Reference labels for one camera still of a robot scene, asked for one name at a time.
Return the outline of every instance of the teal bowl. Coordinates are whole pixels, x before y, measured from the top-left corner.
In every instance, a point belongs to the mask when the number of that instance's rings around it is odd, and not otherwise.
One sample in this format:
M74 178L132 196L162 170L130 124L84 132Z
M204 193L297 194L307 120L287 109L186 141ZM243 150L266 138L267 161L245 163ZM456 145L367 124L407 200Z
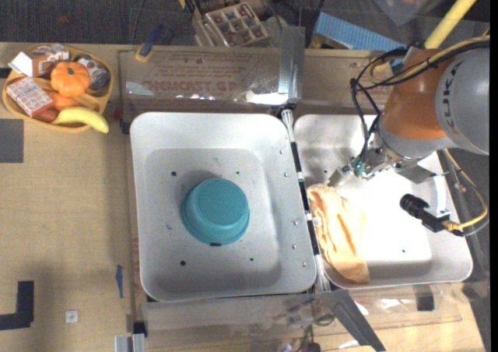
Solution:
M181 204L181 219L188 232L208 245L237 241L249 225L249 204L231 181L212 178L196 185Z

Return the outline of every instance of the orange cloth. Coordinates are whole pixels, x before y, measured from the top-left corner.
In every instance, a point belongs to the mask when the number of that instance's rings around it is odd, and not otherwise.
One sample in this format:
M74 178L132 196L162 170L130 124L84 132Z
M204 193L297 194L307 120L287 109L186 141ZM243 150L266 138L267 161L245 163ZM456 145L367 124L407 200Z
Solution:
M322 184L307 189L313 217L320 218L315 226L321 254L343 277L354 283L370 282L365 259L359 251L366 215L333 187Z

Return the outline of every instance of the yellow pole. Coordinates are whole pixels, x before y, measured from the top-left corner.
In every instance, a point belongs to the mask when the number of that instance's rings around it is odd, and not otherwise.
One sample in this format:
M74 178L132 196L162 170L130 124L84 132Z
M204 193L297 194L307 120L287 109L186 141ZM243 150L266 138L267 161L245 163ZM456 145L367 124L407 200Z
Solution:
M426 40L427 49L438 48L477 0L457 0Z

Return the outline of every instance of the banana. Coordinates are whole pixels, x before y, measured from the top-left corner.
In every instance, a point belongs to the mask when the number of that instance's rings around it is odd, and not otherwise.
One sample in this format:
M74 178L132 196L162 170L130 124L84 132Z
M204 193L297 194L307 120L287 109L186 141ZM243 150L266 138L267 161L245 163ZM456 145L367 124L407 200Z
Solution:
M82 123L91 126L95 130L108 133L109 124L102 114L87 107L70 107L62 110L53 120L52 124Z

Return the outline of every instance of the orange basket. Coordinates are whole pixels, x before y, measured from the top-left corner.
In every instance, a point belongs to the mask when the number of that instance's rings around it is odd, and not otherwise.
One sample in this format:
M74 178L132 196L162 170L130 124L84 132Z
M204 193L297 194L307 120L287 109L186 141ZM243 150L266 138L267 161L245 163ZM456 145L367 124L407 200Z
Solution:
M31 48L27 49L26 52L30 52L39 46L42 46L44 44L37 44L32 46ZM73 97L74 100L77 100L83 107L88 107L91 108L92 110L95 110L99 114L102 114L103 111L105 110L107 106L107 102L109 101L110 94L112 93L112 89L114 86L114 73L110 66L102 59L96 57L95 55L92 55L88 53L87 51L82 51L76 48L73 48L71 46L64 45L66 49L69 50L70 54L70 61L76 61L79 58L81 58L83 55L89 55L93 60L95 60L99 65L107 70L109 72L109 79L107 81L107 84L98 91L93 91L90 88L86 90L86 92L82 96L78 97ZM14 83L16 80L20 78L24 78L25 75L17 72L15 70L12 70L10 72L9 77L5 80L5 85L2 91L2 100L7 107L7 109L17 118L21 118L24 121L28 121L30 123L33 123L35 125L42 126L44 128L48 129L53 129L55 131L60 131L60 132L67 132L67 133L80 133L84 132L88 129L90 129L89 125L85 124L60 124L60 125L55 125L51 124L49 122L44 122L39 119L31 118L28 114L24 112L24 110L7 94L7 86L11 83ZM35 82L41 86L42 89L45 90L54 90L51 87L50 84L50 74L48 76L38 76L38 77L33 77Z

